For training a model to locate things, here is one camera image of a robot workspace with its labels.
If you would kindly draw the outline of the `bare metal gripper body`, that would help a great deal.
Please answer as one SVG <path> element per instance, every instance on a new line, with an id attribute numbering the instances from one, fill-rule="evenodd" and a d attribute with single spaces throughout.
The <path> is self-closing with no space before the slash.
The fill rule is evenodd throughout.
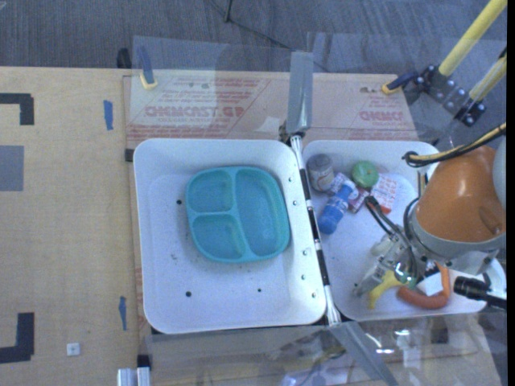
<path id="1" fill-rule="evenodd" d="M 417 256 L 402 234 L 385 234 L 375 244 L 375 255 L 379 266 L 391 270 L 397 280 L 408 288 L 414 288 L 426 272 L 426 262 Z"/>

